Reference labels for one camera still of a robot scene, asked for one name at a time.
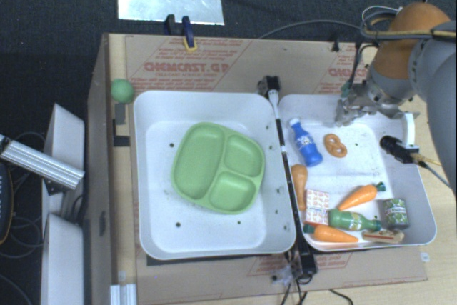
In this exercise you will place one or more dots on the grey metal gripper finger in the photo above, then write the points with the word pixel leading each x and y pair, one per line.
pixel 354 115
pixel 341 114

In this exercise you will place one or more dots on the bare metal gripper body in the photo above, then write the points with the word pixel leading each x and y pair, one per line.
pixel 364 100

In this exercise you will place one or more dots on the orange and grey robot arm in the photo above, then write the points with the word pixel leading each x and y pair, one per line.
pixel 425 75

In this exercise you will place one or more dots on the orange pretzel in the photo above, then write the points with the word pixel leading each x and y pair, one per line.
pixel 335 145

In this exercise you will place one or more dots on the blue bottle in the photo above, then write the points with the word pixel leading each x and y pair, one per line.
pixel 305 144

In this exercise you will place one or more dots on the white plastic tray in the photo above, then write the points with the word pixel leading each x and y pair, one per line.
pixel 157 225
pixel 360 168

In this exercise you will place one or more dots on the thin black and white rod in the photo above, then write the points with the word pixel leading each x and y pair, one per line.
pixel 285 160

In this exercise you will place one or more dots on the orange carrot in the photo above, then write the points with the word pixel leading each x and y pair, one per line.
pixel 333 234
pixel 358 197

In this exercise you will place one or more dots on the white carton with red print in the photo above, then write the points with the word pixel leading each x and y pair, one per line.
pixel 317 205

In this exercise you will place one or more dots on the green bottle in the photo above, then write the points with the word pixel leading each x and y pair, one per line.
pixel 348 220

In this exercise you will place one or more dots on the green can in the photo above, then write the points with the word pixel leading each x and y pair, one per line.
pixel 395 213

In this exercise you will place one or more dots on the tan hot dog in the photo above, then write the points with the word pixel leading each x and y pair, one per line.
pixel 383 236

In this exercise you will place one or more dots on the green divided plate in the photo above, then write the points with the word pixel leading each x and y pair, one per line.
pixel 218 168

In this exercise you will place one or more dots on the brown cardboard board red print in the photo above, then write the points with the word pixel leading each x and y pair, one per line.
pixel 200 64

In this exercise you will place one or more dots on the green ball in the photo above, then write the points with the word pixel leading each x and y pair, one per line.
pixel 122 90

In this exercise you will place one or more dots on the black cylinder on white bracket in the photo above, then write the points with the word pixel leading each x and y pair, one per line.
pixel 394 149

